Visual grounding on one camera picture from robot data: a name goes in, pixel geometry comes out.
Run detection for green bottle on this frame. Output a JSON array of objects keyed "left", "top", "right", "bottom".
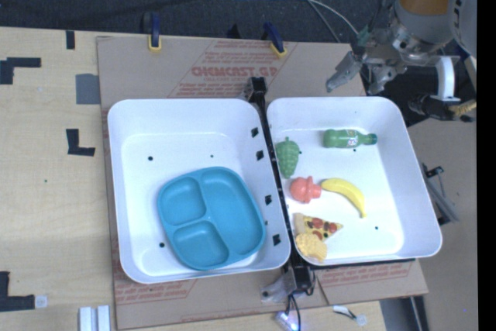
[{"left": 322, "top": 128, "right": 378, "bottom": 150}]

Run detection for black block with thin wires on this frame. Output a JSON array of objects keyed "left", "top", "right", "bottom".
[
  {"left": 246, "top": 76, "right": 270, "bottom": 104},
  {"left": 289, "top": 264, "right": 315, "bottom": 295}
]

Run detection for blue divided plate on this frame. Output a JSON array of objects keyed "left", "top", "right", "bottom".
[{"left": 156, "top": 166, "right": 267, "bottom": 272}]

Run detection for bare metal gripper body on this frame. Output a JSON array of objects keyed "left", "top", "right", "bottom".
[{"left": 360, "top": 22, "right": 430, "bottom": 75}]

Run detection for thin black rod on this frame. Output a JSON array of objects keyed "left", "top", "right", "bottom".
[{"left": 253, "top": 96, "right": 301, "bottom": 269}]

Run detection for yellow banana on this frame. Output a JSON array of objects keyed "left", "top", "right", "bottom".
[{"left": 320, "top": 177, "right": 367, "bottom": 219}]

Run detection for green grapes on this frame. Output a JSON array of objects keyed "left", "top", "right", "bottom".
[{"left": 274, "top": 136, "right": 301, "bottom": 180}]

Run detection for yellow biscuit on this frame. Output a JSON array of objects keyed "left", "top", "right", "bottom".
[{"left": 294, "top": 231, "right": 329, "bottom": 264}]

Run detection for orange round toy fruit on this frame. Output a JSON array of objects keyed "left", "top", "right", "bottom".
[{"left": 289, "top": 175, "right": 323, "bottom": 205}]

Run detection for slice of pizza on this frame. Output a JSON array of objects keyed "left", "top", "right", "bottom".
[{"left": 292, "top": 212, "right": 344, "bottom": 243}]

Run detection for white plastic tray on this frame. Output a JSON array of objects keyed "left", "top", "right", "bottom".
[
  {"left": 106, "top": 98, "right": 292, "bottom": 285},
  {"left": 266, "top": 95, "right": 443, "bottom": 267}
]

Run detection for brown cardboard board red print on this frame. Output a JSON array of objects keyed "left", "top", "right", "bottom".
[{"left": 95, "top": 35, "right": 429, "bottom": 331}]

